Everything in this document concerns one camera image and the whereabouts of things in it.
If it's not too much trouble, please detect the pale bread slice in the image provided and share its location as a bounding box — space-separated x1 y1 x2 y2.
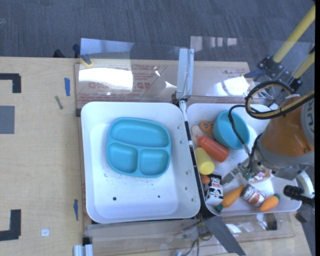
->
190 124 214 144

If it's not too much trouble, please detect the thin black and white rod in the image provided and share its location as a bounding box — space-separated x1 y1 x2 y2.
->
178 99 209 210

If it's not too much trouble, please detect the white cow print carton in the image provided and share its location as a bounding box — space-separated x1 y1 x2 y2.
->
204 174 224 207

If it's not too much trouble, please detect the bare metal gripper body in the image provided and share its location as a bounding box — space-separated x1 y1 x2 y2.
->
246 156 274 177

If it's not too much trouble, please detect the white plastic tray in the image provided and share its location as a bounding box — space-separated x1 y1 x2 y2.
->
186 102 303 217
80 101 202 224

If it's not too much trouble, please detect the white and orange packet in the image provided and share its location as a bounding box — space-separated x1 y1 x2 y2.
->
248 169 273 184

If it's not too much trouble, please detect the brown pretzel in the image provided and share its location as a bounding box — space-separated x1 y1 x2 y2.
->
199 120 215 135

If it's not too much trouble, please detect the yellow squeeze bottle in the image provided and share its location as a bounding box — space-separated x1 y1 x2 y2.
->
194 147 216 176

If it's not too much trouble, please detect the orange carrot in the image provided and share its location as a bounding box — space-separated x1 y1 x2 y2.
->
214 185 246 214
258 193 281 213

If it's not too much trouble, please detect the blue divided plate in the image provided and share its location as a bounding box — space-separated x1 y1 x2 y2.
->
106 116 172 179

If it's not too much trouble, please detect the red and white can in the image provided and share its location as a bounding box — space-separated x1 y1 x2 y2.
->
240 183 267 208

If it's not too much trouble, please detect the blue bowl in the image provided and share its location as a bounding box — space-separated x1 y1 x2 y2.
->
212 110 251 150

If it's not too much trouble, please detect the black cylinder on white bracket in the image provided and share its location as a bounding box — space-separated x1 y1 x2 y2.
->
283 170 315 208

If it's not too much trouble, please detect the orange squeeze bottle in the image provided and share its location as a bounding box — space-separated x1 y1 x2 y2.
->
195 134 231 163

